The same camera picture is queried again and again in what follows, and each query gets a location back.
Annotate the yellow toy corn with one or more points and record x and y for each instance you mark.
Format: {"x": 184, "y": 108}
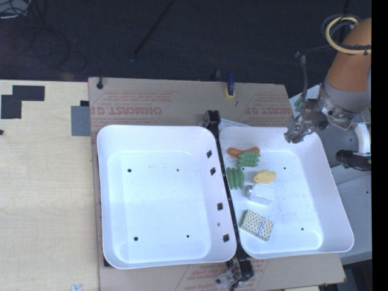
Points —
{"x": 264, "y": 176}

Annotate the black cylinder on white bracket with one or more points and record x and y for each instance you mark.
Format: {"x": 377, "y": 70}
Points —
{"x": 353, "y": 158}

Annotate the white plastic tray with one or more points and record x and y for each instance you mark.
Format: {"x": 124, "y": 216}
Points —
{"x": 297, "y": 199}
{"x": 160, "y": 199}

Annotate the brown cardboard board red print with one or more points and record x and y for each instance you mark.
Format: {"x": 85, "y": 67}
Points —
{"x": 182, "y": 102}

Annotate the thin black rod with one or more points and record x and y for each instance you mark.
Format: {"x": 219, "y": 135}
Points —
{"x": 230, "y": 199}

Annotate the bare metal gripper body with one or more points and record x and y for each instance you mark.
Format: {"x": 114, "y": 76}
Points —
{"x": 312, "y": 115}

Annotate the orange toy sausage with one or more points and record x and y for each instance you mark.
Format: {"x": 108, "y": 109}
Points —
{"x": 234, "y": 152}

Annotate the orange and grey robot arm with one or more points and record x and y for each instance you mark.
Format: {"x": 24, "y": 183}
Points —
{"x": 348, "y": 71}

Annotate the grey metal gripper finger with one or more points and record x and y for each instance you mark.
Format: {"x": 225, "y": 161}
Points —
{"x": 300, "y": 135}
{"x": 290, "y": 130}

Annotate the patterned yellow green packet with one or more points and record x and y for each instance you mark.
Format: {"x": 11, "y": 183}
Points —
{"x": 257, "y": 225}

